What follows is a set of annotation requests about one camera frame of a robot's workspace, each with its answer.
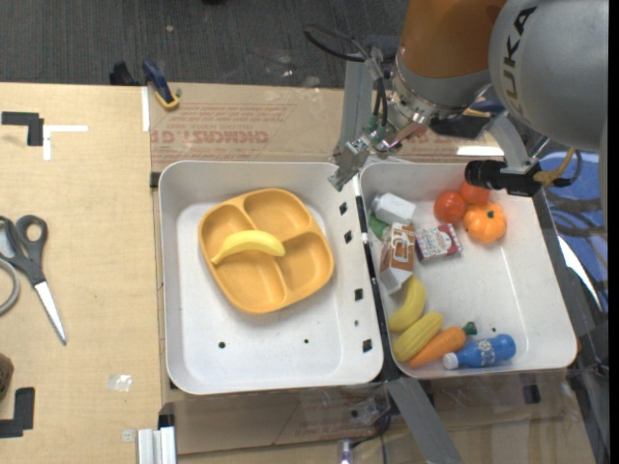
metal ring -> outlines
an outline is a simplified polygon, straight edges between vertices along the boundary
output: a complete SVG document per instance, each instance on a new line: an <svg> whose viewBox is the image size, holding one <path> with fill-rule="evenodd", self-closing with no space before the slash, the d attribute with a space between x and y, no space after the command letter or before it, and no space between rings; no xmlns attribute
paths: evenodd
<svg viewBox="0 0 619 464"><path fill-rule="evenodd" d="M13 281L13 291L9 295L9 298L5 302L0 304L1 316L14 306L17 298L19 297L19 277L17 276L17 271L15 270L15 268L13 268L13 265L8 261L3 260L2 258L0 258L0 268L6 270L6 272L11 277L11 280Z"/></svg>

yellow divided plate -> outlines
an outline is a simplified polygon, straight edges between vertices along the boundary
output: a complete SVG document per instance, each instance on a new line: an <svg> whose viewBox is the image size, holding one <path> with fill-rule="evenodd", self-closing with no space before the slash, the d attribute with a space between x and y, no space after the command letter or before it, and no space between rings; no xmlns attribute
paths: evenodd
<svg viewBox="0 0 619 464"><path fill-rule="evenodd" d="M218 266L211 263L227 236L252 229L280 239L285 255L246 250ZM247 313L268 313L297 303L333 274L334 258L322 230L306 205L284 189L255 190L217 205L200 220L198 239L223 294Z"/></svg>

scissors handle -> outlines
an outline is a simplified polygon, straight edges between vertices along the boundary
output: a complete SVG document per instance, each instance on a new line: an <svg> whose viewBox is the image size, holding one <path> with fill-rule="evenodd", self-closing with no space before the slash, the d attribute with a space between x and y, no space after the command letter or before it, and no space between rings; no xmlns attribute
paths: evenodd
<svg viewBox="0 0 619 464"><path fill-rule="evenodd" d="M28 228L30 228L31 225L39 227L41 231L37 239L30 239L30 237L28 237ZM24 215L15 222L15 229L17 230L17 235L21 243L28 252L28 257L37 265L41 266L43 263L43 246L45 241L47 241L47 223L45 223L45 220L35 217L34 215Z"/></svg>
<svg viewBox="0 0 619 464"><path fill-rule="evenodd" d="M2 252L0 252L0 257L3 257L6 261L11 263L13 266L22 270L28 276L30 283L32 283L33 285L36 285L38 283L45 281L45 275L43 273L43 270L41 269L40 263L36 263L24 253L21 238L19 237L19 233L17 232L17 227L15 226L13 221L6 217L0 217L0 227L1 226L4 226L5 232L7 233L7 237L9 239L9 244L11 245L11 248L13 249L14 254L13 256L7 256L6 254L3 254ZM41 240L41 237L37 239L37 241L30 241L29 239L27 239L27 242L36 243L40 240Z"/></svg>

blue bottle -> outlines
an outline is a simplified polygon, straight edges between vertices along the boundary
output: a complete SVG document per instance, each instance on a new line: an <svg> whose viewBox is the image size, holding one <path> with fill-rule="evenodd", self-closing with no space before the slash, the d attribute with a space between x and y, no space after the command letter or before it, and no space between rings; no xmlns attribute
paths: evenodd
<svg viewBox="0 0 619 464"><path fill-rule="evenodd" d="M511 359L516 354L514 339L502 333L492 338L475 340L462 347L457 352L443 356L446 369L456 369L459 366L484 367Z"/></svg>

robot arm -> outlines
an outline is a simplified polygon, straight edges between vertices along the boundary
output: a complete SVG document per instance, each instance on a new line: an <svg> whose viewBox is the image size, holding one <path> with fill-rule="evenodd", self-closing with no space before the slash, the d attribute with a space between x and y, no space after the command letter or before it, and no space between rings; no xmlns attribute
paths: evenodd
<svg viewBox="0 0 619 464"><path fill-rule="evenodd" d="M599 151L604 167L608 3L409 0L393 91L383 99L382 116L372 117L348 150L339 150L332 182L341 189L366 151L392 153L393 140L425 126L465 138L488 131L505 161L473 161L467 180L531 196L547 181L510 119L567 146Z"/></svg>

